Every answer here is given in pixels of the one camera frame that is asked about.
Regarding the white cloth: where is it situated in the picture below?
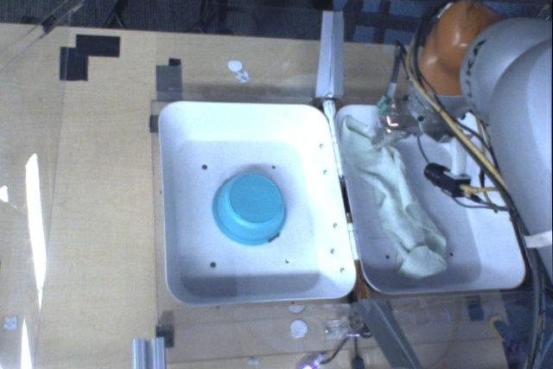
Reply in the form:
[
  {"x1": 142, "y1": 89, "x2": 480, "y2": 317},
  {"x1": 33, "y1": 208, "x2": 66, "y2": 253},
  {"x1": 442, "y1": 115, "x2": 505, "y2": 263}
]
[{"x1": 338, "y1": 114, "x2": 448, "y2": 280}]

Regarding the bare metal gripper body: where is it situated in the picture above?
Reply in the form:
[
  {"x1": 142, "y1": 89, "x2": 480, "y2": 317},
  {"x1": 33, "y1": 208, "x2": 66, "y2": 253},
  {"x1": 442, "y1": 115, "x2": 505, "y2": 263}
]
[{"x1": 385, "y1": 96, "x2": 454, "y2": 143}]

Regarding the blue bowl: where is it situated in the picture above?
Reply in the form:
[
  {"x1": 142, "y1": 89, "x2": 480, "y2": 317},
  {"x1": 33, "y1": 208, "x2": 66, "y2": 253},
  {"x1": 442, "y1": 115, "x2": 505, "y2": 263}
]
[{"x1": 211, "y1": 173, "x2": 288, "y2": 247}]

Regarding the white plastic tray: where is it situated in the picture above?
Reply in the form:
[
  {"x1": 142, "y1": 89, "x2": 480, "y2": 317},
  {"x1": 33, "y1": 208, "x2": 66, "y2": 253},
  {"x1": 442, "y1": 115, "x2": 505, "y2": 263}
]
[
  {"x1": 334, "y1": 102, "x2": 528, "y2": 296},
  {"x1": 156, "y1": 99, "x2": 358, "y2": 308}
]

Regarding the thin black and white rod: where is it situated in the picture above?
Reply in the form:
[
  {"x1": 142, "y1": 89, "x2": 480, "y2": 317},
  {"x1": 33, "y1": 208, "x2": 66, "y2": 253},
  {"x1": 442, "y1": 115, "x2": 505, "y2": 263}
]
[{"x1": 321, "y1": 98, "x2": 362, "y2": 300}]

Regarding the black cylinder on white bracket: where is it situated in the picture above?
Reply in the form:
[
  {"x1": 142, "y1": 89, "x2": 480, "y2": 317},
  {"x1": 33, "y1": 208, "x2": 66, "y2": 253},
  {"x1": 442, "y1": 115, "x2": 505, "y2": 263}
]
[{"x1": 423, "y1": 137, "x2": 473, "y2": 199}]

